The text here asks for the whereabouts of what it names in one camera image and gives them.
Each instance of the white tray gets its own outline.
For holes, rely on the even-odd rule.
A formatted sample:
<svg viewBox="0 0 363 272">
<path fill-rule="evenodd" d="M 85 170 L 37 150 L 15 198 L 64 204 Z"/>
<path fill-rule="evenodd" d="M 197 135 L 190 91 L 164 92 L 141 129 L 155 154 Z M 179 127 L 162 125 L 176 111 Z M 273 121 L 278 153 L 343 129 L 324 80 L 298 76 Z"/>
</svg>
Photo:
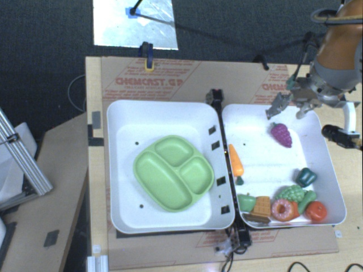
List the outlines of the white tray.
<svg viewBox="0 0 363 272">
<path fill-rule="evenodd" d="M 267 120 L 265 110 L 269 106 L 226 106 L 223 122 L 228 144 L 233 144 L 244 166 L 242 186 L 236 185 L 237 194 L 274 196 L 281 188 L 296 184 L 297 172 L 308 167 L 318 178 L 306 190 L 314 190 L 318 201 L 324 203 L 328 215 L 320 223 L 312 223 L 303 215 L 290 222 L 273 220 L 269 224 L 244 221 L 253 228 L 280 228 L 312 225 L 332 225 L 344 221 L 346 208 L 335 171 L 321 135 L 321 125 L 315 112 L 308 112 L 298 120 L 296 107 L 287 107 L 281 114 Z M 271 123 L 285 124 L 292 137 L 292 148 L 286 148 L 270 135 Z"/>
<path fill-rule="evenodd" d="M 123 233 L 219 230 L 235 218 L 223 143 L 215 110 L 203 103 L 122 100 L 107 110 L 111 219 Z M 181 212 L 162 209 L 133 174 L 136 156 L 155 141 L 178 135 L 191 142 L 214 170 L 214 184 Z M 220 147 L 212 150 L 212 144 Z M 217 185 L 217 180 L 225 179 Z"/>
</svg>

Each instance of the black carpet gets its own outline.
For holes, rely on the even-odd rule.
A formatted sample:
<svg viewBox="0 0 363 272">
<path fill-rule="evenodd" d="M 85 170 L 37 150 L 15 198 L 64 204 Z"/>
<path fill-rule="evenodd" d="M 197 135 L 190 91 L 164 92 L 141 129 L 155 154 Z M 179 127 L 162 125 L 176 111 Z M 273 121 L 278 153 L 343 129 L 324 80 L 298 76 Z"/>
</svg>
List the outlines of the black carpet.
<svg viewBox="0 0 363 272">
<path fill-rule="evenodd" d="M 304 34 L 326 31 L 310 21 L 311 12 L 337 9 L 340 0 L 172 3 L 179 50 L 156 50 L 155 57 L 251 62 L 262 54 L 297 63 Z M 92 0 L 0 0 L 0 107 L 14 126 L 27 122 L 37 139 L 80 114 L 67 87 L 85 73 L 85 56 L 137 56 L 137 49 L 93 45 L 92 11 Z M 82 106 L 82 80 L 71 95 Z"/>
</svg>

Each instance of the toy tomato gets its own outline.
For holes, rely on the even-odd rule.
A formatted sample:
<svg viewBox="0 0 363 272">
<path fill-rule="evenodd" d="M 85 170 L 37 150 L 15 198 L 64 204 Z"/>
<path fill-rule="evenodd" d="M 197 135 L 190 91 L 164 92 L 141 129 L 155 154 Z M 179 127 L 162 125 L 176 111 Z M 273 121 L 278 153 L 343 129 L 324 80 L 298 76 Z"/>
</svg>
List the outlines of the toy tomato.
<svg viewBox="0 0 363 272">
<path fill-rule="evenodd" d="M 328 212 L 325 205 L 319 201 L 309 203 L 305 210 L 306 217 L 317 222 L 321 222 L 325 219 L 327 214 Z"/>
</svg>

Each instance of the toy donut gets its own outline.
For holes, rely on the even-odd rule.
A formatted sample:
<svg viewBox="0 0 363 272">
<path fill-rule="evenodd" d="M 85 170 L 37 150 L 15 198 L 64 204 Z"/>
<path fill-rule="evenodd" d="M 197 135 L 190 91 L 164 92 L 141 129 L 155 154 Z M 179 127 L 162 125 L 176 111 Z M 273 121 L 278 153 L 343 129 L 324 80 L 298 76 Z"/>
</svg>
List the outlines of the toy donut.
<svg viewBox="0 0 363 272">
<path fill-rule="evenodd" d="M 294 206 L 287 199 L 280 198 L 272 204 L 271 214 L 280 222 L 288 222 L 294 218 Z"/>
</svg>

